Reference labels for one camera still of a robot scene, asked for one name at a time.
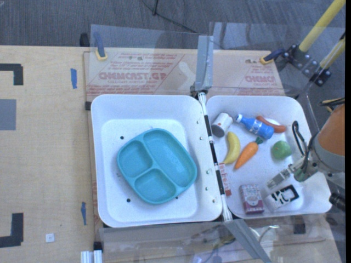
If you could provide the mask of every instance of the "green ball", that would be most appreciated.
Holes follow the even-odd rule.
[[[291,155],[290,145],[283,140],[279,140],[272,147],[272,154],[276,159],[285,159]]]

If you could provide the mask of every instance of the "blue bottle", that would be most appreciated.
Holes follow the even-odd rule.
[[[235,120],[238,123],[242,123],[249,132],[257,134],[264,139],[270,139],[274,133],[273,127],[254,118],[245,118],[242,114],[238,114]]]

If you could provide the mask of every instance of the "blue plate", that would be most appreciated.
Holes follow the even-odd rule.
[[[118,167],[144,201],[161,204],[188,189],[197,177],[194,160],[164,129],[139,134],[119,150]]]

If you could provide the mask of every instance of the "banana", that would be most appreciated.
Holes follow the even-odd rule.
[[[229,131],[227,134],[227,139],[229,142],[229,149],[223,163],[232,164],[238,158],[240,154],[241,146],[240,146],[239,138],[236,136],[235,133],[232,133],[231,131]]]

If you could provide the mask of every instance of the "dark floor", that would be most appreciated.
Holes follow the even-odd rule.
[[[0,0],[0,45],[78,47],[81,33],[90,34],[92,25],[207,34],[211,22],[224,22],[251,28],[249,34],[233,30],[225,44],[227,49],[274,50],[277,45],[287,49],[303,40],[333,1],[159,0],[153,15],[155,0]],[[264,30],[253,30],[252,25]],[[346,7],[343,7],[311,47],[311,56],[321,61],[345,27]],[[329,113],[318,107],[318,102],[344,96],[345,53],[331,65],[330,71],[332,77],[323,87],[312,85],[308,90],[308,104],[319,128]],[[308,79],[298,88],[303,89],[307,82]],[[344,242],[337,243],[346,261]]]

